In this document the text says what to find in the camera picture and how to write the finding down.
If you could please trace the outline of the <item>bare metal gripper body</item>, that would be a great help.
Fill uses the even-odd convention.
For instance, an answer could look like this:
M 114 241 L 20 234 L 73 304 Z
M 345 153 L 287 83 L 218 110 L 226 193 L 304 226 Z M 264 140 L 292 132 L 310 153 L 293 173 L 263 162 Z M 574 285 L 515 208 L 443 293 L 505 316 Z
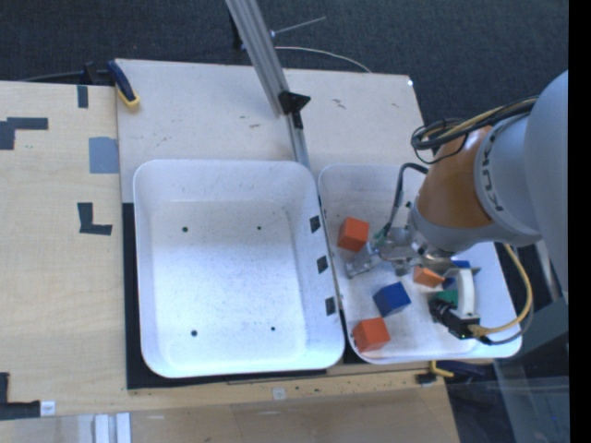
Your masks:
M 432 249 L 420 234 L 407 227 L 391 227 L 389 230 L 383 227 L 375 236 L 375 247 L 380 258 L 391 263 L 392 267 L 394 260 L 405 258 L 412 259 L 414 267 L 427 268 L 439 275 L 446 275 L 455 267 L 449 254 Z

